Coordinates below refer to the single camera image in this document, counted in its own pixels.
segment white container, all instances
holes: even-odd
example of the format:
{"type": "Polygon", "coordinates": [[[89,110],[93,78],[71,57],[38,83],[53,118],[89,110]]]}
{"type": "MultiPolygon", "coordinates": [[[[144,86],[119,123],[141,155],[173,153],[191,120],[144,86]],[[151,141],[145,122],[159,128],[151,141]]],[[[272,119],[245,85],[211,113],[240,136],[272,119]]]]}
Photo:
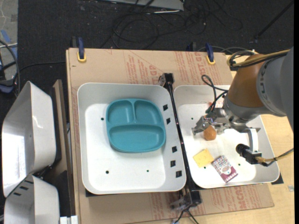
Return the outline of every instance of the white container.
{"type": "Polygon", "coordinates": [[[2,126],[3,193],[9,193],[28,174],[52,164],[56,156],[51,97],[26,82],[2,126]]]}
{"type": "MultiPolygon", "coordinates": [[[[217,87],[229,89],[227,85],[218,85],[217,87]]],[[[235,147],[240,143],[249,146],[249,139],[246,133],[227,129],[224,134],[217,135],[216,139],[212,141],[206,141],[203,137],[203,132],[193,135],[191,129],[196,126],[196,122],[200,117],[205,115],[209,103],[214,100],[213,89],[211,87],[207,85],[179,86],[174,90],[174,100],[191,176],[198,186],[205,189],[220,188],[274,182],[279,178],[280,172],[276,162],[268,167],[259,164],[251,165],[236,152],[235,147]],[[205,168],[199,168],[193,156],[206,148],[215,159],[221,155],[225,155],[236,169],[238,176],[225,183],[211,164],[208,164],[205,168]]],[[[217,102],[218,105],[221,105],[221,102],[223,102],[222,98],[217,102]]],[[[261,117],[256,117],[247,125],[248,127],[261,128],[257,132],[257,135],[259,150],[262,152],[262,156],[265,158],[275,157],[261,117]]]]}
{"type": "Polygon", "coordinates": [[[59,218],[57,189],[32,175],[5,201],[4,224],[58,224],[59,218]]]}
{"type": "Polygon", "coordinates": [[[96,195],[165,192],[184,187],[184,160],[171,98],[165,88],[158,85],[86,83],[78,90],[78,114],[82,179],[89,192],[96,195]],[[166,143],[160,149],[123,153],[111,147],[107,136],[106,110],[111,102],[127,98],[146,99],[158,106],[166,129],[166,143]]]}

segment yellow square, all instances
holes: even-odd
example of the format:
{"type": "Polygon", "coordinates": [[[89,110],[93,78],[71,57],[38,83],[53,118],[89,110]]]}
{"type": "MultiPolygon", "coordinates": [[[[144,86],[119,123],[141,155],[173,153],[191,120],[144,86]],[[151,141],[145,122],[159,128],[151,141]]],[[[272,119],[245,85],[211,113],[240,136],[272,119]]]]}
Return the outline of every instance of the yellow square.
{"type": "Polygon", "coordinates": [[[197,165],[202,168],[205,165],[214,161],[214,158],[210,154],[208,149],[204,149],[203,151],[199,152],[198,154],[193,156],[193,159],[197,163],[197,165]]]}

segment blue plate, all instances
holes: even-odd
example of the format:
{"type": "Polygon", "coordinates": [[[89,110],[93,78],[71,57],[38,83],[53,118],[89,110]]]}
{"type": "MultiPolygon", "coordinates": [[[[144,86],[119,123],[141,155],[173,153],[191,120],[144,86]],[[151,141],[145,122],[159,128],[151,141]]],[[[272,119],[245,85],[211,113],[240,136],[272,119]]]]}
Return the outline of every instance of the blue plate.
{"type": "Polygon", "coordinates": [[[106,111],[106,125],[111,146],[121,152],[150,152],[166,142],[161,112],[145,99],[113,101],[106,111]]]}

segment black floor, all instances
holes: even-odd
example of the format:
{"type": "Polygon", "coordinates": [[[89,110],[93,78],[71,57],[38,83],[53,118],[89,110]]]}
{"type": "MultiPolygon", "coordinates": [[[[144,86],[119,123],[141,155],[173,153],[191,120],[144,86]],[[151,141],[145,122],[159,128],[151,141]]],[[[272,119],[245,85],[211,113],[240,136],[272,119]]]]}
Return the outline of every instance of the black floor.
{"type": "MultiPolygon", "coordinates": [[[[294,5],[259,39],[255,36],[291,1],[186,0],[184,12],[145,14],[161,9],[94,0],[19,0],[20,68],[55,62],[23,69],[21,87],[31,81],[47,92],[62,79],[67,96],[64,60],[72,36],[83,37],[86,48],[184,51],[192,42],[196,49],[208,42],[215,52],[221,50],[216,47],[259,53],[288,49],[294,45],[294,5]]],[[[1,123],[14,100],[13,94],[0,93],[1,123]]]]}

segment cardboard sheet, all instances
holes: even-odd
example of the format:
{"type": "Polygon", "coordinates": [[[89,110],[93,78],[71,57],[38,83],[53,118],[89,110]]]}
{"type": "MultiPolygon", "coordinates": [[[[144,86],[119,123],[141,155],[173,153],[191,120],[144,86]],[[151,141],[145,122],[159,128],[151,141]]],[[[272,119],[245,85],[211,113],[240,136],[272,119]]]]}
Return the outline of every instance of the cardboard sheet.
{"type": "MultiPolygon", "coordinates": [[[[204,84],[203,74],[210,76],[215,85],[230,85],[232,76],[225,55],[215,53],[216,63],[209,65],[205,52],[85,49],[86,63],[80,63],[77,51],[69,49],[66,57],[75,204],[80,223],[125,224],[177,218],[180,211],[170,208],[170,203],[179,198],[177,192],[86,196],[81,173],[77,91],[88,82],[157,84],[163,73],[174,74],[174,86],[204,84]]],[[[190,210],[193,215],[274,205],[267,184],[205,189],[200,194],[203,203],[190,210]]]]}

